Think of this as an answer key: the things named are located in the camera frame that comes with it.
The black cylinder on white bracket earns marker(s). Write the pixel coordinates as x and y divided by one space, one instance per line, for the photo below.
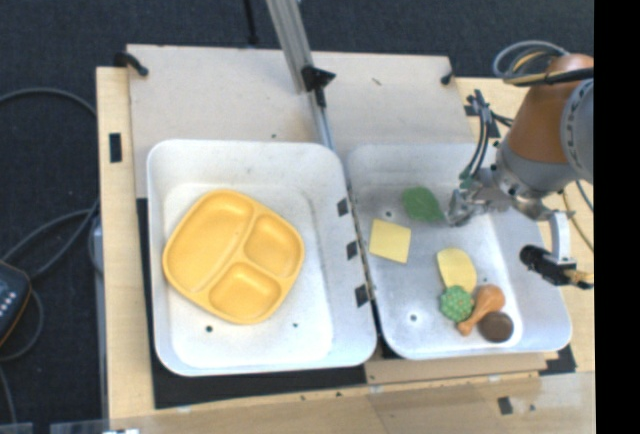
545 264

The pale flat board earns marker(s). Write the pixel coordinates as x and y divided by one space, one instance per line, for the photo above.
210 94

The yellow divided plate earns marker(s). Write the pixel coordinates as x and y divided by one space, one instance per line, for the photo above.
225 242

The brown round biscuit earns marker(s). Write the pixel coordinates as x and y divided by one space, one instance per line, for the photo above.
496 327

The green leaf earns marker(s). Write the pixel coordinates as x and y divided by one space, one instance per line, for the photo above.
421 204

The white plastic tray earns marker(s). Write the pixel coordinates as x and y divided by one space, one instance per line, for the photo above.
405 287
320 332

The yellow oval chip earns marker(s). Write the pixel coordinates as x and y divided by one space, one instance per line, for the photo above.
456 268

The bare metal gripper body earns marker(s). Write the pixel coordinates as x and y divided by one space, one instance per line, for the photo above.
500 194

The orange chicken drumstick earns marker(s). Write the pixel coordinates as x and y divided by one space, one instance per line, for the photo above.
487 302

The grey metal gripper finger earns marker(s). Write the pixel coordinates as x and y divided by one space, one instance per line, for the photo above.
466 216
453 209

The green broccoli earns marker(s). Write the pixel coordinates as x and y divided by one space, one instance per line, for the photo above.
455 304

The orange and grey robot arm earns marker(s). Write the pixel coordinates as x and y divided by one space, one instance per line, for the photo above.
542 132

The yellow square cheese slice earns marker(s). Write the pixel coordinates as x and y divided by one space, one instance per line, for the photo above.
390 241

